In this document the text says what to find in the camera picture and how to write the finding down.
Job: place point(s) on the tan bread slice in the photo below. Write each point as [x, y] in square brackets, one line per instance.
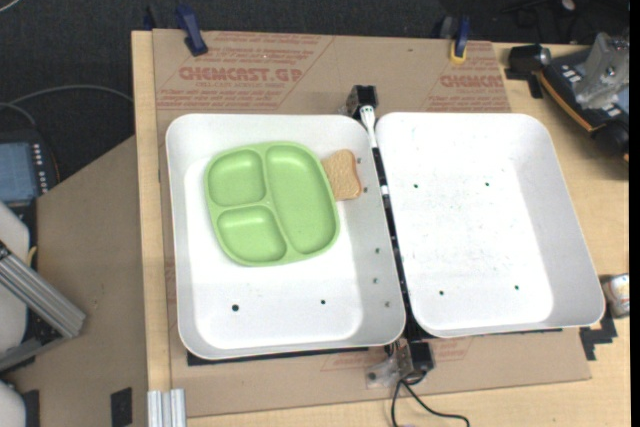
[345, 176]

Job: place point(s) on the thin black and white rod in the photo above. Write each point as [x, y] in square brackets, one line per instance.
[390, 220]

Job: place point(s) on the brown cardboard board red print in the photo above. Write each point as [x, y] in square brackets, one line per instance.
[310, 65]

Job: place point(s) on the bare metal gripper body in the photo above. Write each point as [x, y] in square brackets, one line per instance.
[606, 65]

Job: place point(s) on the green divided plate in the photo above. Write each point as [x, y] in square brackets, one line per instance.
[300, 195]

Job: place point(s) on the white plastic tray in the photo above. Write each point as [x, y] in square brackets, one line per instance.
[480, 235]
[280, 310]

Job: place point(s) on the small white can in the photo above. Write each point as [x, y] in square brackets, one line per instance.
[618, 296]

